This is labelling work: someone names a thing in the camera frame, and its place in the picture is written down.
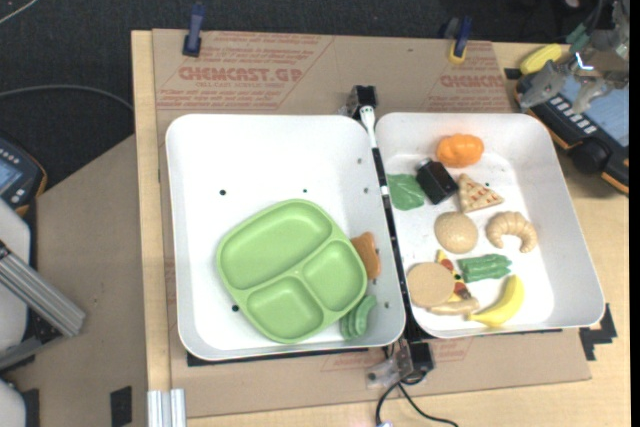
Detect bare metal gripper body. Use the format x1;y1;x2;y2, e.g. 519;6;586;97
569;0;630;84

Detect white plastic tray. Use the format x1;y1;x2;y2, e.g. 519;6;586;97
373;111;607;340
164;113;407;362

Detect orange toy pumpkin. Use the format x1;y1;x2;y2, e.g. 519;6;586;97
435;132;486;169

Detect toy pizza slice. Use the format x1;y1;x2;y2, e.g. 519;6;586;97
456;172;506;215
427;248;482;317

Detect small black carton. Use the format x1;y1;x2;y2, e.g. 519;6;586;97
415;157;460;206

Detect beige toy croissant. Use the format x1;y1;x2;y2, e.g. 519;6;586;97
485;210;539;255

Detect beige toy bread bun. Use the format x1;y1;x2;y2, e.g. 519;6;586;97
433;210;480;255

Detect green toy lettuce leaf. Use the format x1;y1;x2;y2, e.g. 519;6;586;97
384;172;427;212

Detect green toy asparagus bundle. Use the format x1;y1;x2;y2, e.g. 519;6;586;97
456;253;514;285

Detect thin black and white rod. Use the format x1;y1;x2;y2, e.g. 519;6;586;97
359;104;417;342

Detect yellow banana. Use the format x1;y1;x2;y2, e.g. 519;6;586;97
467;273;527;329

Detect brown round toy biscuit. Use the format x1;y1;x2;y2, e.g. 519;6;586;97
405;261;456;309

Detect orange toy toast slice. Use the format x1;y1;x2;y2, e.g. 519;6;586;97
349;230;383;281

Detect brown cardboard board red print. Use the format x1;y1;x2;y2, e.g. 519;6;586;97
152;28;594;419

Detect green toy pea pods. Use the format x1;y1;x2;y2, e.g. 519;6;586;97
339;293;379;342

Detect green divided plate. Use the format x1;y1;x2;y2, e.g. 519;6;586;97
215;198;370;345

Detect black block with thin wires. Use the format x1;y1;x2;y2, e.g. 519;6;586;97
343;84;379;119
366;339;434;390

